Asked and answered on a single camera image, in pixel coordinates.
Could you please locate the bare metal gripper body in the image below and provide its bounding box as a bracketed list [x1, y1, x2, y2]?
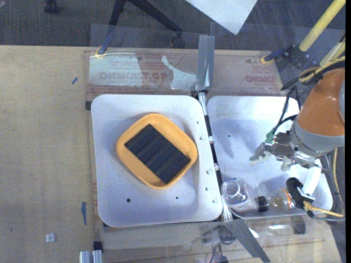
[270, 131, 327, 170]

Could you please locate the white plastic tray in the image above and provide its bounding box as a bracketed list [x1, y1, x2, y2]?
[90, 93, 224, 228]
[206, 95, 334, 220]

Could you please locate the clear plastic bottle black cap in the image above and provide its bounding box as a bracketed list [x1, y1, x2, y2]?
[220, 177, 270, 215]

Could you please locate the thin black and white rod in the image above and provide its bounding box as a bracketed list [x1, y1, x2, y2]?
[197, 91, 234, 223]

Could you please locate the brown cardboard board red print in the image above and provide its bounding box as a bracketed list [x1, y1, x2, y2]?
[83, 48, 327, 253]

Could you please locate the orange plate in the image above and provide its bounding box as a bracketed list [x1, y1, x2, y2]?
[115, 112, 199, 190]

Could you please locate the black ribbed rectangular pad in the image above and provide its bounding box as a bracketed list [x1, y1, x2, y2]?
[123, 123, 191, 185]

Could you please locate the black office chair base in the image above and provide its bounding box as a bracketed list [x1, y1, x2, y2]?
[43, 0, 185, 49]

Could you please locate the black cylinder on white bracket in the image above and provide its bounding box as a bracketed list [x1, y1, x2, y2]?
[285, 165, 322, 209]

